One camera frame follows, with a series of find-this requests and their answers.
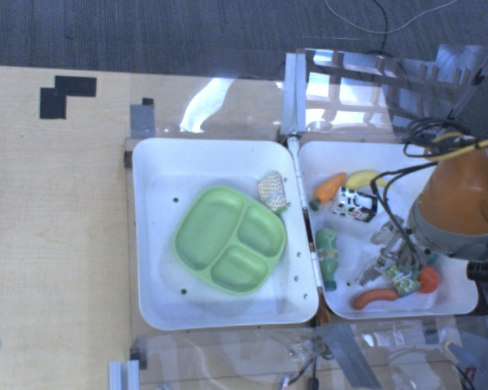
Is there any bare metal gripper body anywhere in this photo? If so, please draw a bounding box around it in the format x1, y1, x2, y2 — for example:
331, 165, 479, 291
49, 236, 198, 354
369, 215, 429, 268

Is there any green and white packet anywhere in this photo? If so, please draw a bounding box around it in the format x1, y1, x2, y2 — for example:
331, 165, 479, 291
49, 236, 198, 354
386, 264, 421, 298

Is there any orange sausage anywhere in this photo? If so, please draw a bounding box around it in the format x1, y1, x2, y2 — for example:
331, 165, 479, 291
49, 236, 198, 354
351, 288, 400, 311

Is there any white plastic tray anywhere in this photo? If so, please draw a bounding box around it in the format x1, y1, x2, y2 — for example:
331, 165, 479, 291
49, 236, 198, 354
298, 140, 480, 321
131, 137, 320, 332

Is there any orange round toy fruit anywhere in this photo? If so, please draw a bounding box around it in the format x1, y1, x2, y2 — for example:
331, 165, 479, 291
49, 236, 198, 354
416, 265, 441, 295

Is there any green bottle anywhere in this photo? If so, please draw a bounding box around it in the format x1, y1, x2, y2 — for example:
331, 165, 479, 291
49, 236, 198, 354
314, 227, 340, 293

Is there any black and white carton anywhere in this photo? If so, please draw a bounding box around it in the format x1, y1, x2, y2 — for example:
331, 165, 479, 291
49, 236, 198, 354
331, 185, 380, 223

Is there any yellow banana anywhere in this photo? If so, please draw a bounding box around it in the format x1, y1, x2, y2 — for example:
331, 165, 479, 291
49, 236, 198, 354
344, 169, 393, 191

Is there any orange carrot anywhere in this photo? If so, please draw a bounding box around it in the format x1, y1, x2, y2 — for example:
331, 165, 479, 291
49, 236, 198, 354
308, 171, 347, 212

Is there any thin black and white rod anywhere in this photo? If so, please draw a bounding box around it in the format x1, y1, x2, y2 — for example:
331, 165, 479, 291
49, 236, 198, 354
286, 135, 326, 300

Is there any white yellow green patterned packet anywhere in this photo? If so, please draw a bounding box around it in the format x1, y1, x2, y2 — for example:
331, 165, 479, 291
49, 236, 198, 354
256, 171, 290, 215

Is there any green divided plate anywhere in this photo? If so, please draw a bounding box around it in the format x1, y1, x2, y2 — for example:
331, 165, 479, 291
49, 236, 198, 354
172, 184, 289, 297

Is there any black cylinder on white bracket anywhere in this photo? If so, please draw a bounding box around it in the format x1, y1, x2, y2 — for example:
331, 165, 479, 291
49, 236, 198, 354
466, 257, 488, 282

